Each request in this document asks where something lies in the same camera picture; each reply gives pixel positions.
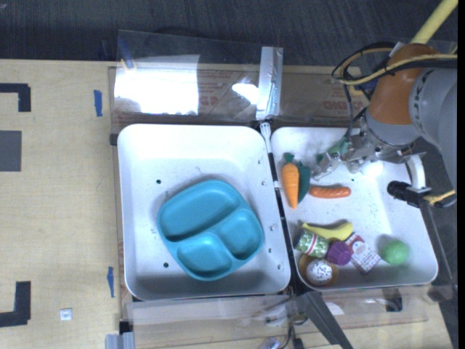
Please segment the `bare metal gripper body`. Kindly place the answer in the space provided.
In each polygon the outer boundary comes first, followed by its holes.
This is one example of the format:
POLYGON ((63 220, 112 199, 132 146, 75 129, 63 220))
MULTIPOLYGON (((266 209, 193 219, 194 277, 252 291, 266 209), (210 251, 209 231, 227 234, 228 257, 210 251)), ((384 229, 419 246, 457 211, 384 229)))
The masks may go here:
POLYGON ((414 145, 393 145, 369 132, 359 132, 350 137, 347 151, 341 155, 341 160, 351 173, 361 172, 363 167, 377 161, 407 164, 413 157, 422 159, 426 155, 424 151, 415 153, 414 145))

